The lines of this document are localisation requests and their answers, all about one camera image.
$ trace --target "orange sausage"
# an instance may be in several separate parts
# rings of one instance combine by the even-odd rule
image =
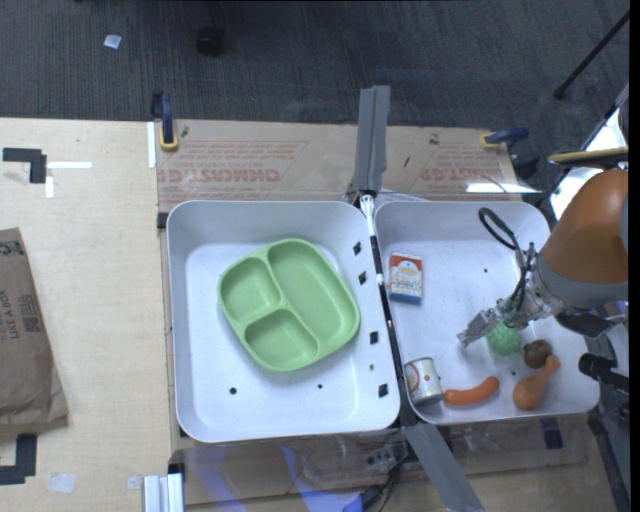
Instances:
[[[493,375],[487,377],[484,382],[471,389],[447,389],[444,392],[444,401],[449,405],[472,405],[486,400],[500,387],[500,381]]]

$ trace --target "soup can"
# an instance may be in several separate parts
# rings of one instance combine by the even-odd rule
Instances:
[[[414,405],[429,405],[442,400],[440,377],[431,357],[423,357],[407,363],[404,374],[409,396]]]

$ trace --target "green divided plate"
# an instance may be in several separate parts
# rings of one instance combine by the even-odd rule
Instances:
[[[317,247],[297,238],[236,261],[220,277],[218,299],[253,359],[277,372],[328,356],[360,325],[358,305],[340,275]]]

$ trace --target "white plastic tray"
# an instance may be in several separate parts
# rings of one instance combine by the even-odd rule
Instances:
[[[458,342],[456,334],[481,309],[509,296],[519,277],[514,252],[478,220],[482,206],[507,223],[521,247],[529,242],[537,250],[543,247],[548,224],[526,203],[391,202],[376,212],[382,261],[387,262],[391,252],[401,252],[421,256],[424,265],[422,302],[390,303],[403,361],[432,357],[443,389],[471,388],[489,375],[501,383],[485,403],[452,408],[440,402],[416,412],[425,421],[446,425],[590,410],[599,400],[600,387],[578,370],[586,343],[553,317],[532,322],[521,332],[523,344],[547,339],[562,365],[549,379],[540,407],[532,411],[517,409],[512,400],[516,382],[536,371],[524,364],[522,355],[499,356],[484,337],[466,349]]]
[[[361,318],[355,338],[338,351],[277,373],[259,366],[235,339],[216,286],[239,258],[290,237],[323,251],[353,293]],[[356,208],[341,202],[189,201],[169,215],[167,238],[177,416],[190,437],[221,443],[372,431],[395,420],[400,398],[393,358],[367,225]],[[367,279],[360,284],[363,272]],[[377,343],[371,343],[372,332]]]

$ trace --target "brown paper bag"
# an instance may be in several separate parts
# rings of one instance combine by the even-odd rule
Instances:
[[[20,230],[0,231],[0,425],[67,412]]]

